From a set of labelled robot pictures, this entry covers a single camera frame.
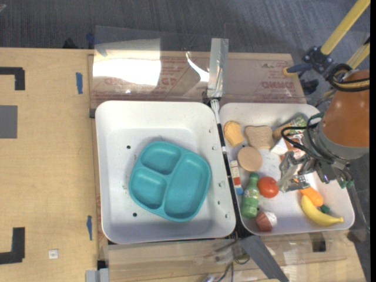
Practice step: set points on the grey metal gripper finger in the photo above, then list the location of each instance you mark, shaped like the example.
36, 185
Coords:
302, 182
285, 175

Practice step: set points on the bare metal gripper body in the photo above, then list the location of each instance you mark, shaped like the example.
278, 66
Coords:
324, 166

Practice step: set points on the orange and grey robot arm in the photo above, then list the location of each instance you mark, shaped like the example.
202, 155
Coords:
348, 119

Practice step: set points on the orange carrot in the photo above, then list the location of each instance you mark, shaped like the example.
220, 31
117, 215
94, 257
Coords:
312, 196

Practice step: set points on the red tomato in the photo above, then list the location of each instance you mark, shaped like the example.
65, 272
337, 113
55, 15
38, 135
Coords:
268, 187

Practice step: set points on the small white carton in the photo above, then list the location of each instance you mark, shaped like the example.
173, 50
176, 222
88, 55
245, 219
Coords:
279, 148

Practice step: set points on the red and white carton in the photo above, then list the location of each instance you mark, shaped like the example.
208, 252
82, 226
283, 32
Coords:
295, 148

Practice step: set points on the white plastic tray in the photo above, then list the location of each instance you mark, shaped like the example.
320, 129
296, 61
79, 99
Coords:
117, 122
288, 213

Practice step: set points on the yellow banana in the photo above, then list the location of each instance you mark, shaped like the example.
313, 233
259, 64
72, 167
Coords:
315, 214

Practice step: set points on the round tan biscuit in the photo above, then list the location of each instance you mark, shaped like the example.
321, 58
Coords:
249, 159

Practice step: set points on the green bottle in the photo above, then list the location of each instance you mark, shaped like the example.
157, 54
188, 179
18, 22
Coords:
250, 198

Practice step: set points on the tan bread slice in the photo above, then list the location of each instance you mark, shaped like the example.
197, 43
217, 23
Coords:
259, 137

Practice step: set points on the green and white packet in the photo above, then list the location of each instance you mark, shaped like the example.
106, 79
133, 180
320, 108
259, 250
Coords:
299, 123

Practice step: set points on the white orange and blue carton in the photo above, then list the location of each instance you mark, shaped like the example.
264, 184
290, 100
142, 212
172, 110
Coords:
235, 176

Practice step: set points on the pink and white cupcake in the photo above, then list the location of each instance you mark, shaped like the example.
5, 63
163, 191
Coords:
265, 221

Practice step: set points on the yellow shell-shaped biscuit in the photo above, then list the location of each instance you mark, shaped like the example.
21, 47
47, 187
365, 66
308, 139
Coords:
233, 132

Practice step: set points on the blue divided plate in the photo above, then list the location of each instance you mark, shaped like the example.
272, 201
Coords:
176, 187

